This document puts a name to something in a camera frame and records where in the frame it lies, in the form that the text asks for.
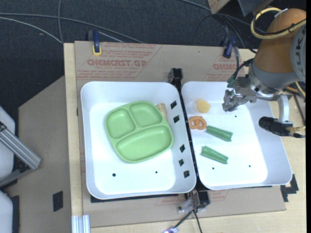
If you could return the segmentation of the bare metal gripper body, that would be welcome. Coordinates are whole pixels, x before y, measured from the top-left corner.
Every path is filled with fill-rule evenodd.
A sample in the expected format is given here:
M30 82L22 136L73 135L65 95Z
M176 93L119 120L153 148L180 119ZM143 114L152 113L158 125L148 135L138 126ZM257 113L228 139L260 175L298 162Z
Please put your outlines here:
M280 90L271 88L262 83L256 77L238 77L233 86L233 101L235 103L256 102L257 99L275 101L278 100Z

